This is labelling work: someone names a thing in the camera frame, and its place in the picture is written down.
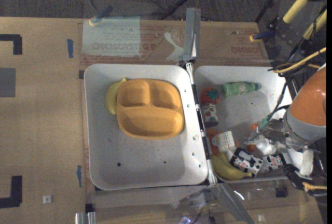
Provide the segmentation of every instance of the orange divided bowl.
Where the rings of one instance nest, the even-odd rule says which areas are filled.
[[[177,88],[154,79],[131,79],[121,84],[117,118],[124,133],[141,139],[173,138],[184,126]]]

